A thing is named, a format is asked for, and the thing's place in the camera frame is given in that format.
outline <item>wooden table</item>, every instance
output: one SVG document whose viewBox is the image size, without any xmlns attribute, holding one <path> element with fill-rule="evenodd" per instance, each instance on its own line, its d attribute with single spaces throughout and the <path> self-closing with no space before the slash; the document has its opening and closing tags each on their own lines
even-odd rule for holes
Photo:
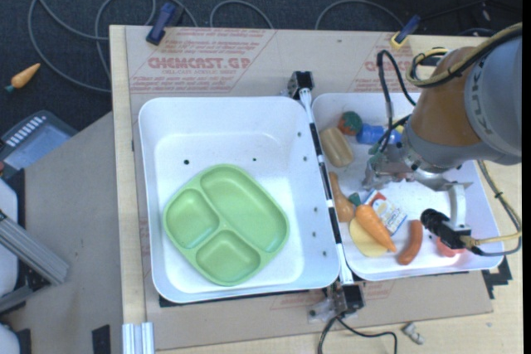
<svg viewBox="0 0 531 354">
<path fill-rule="evenodd" d="M 411 36 L 413 51 L 427 50 L 433 45 L 450 48 L 476 44 L 467 37 Z M 132 124 L 129 103 L 129 75 L 124 26 L 111 26 L 110 49 L 113 83 L 114 141 L 118 190 L 119 244 L 122 280 L 124 323 L 146 322 L 144 281 L 140 254 L 137 188 L 135 183 L 134 155 L 131 150 Z M 521 215 L 522 168 L 521 165 L 502 167 L 490 164 L 490 170 L 499 188 Z M 492 210 L 501 234 L 514 229 L 501 205 L 490 196 Z M 398 337 L 399 352 L 523 352 L 523 277 L 522 254 L 508 257 L 512 280 L 509 285 L 497 286 L 492 301 L 494 312 L 471 317 L 447 318 L 417 322 L 417 331 L 425 343 L 417 345 L 400 329 L 390 325 L 363 329 L 364 332 L 394 331 Z M 247 352 L 315 352 L 318 333 L 294 337 L 267 338 L 249 342 L 233 342 L 216 346 L 220 353 Z M 355 337 L 348 331 L 331 332 L 324 344 L 325 352 L 392 352 L 390 337 L 366 339 Z M 189 347 L 166 350 L 169 353 L 207 353 L 212 347 Z"/>
</svg>

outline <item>gray surface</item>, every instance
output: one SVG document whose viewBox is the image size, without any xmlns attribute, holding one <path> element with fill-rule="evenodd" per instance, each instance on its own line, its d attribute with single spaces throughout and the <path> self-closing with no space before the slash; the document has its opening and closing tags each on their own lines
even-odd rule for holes
<svg viewBox="0 0 531 354">
<path fill-rule="evenodd" d="M 68 265 L 66 282 L 8 314 L 29 328 L 32 354 L 91 353 L 92 331 L 110 325 L 120 352 L 122 303 L 112 114 L 26 171 L 27 230 Z"/>
</svg>

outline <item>green plate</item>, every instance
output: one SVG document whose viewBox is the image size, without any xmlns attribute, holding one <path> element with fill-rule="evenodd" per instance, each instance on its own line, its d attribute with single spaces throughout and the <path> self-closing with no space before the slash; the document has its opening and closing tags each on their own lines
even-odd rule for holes
<svg viewBox="0 0 531 354">
<path fill-rule="evenodd" d="M 241 284 L 282 249 L 290 224 L 247 172 L 222 164 L 197 174 L 164 208 L 164 229 L 197 271 L 215 284 Z"/>
</svg>

